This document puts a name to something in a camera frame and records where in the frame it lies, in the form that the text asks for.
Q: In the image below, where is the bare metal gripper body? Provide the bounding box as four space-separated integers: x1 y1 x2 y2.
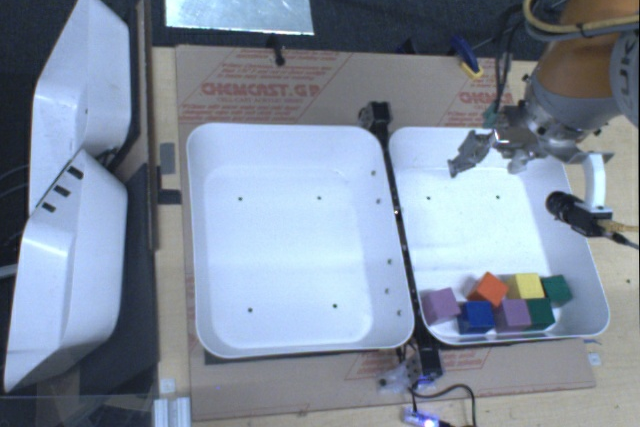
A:
491 102 594 163

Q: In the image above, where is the white plastic tray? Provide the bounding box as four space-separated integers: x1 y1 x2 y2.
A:
185 122 417 360
387 125 612 347

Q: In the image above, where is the thin black and white rod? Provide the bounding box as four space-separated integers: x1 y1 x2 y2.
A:
378 133 427 352

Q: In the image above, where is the yellow cube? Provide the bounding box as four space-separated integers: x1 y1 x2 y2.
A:
505 272 545 301

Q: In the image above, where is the orange cube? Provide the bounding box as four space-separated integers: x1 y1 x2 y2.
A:
465 271 510 309

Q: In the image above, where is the green cube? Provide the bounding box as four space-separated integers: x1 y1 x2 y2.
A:
526 297 557 331
540 274 574 306

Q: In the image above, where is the purple cube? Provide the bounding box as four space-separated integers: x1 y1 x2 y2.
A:
421 287 463 327
493 298 533 334

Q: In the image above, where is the blue cube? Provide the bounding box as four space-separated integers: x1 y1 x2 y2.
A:
456 300 497 336

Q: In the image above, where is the brown cardboard board red print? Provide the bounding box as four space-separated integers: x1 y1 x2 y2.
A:
174 44 598 422

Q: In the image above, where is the black cylinder on white bracket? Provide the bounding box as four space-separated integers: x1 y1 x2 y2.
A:
545 151 615 238

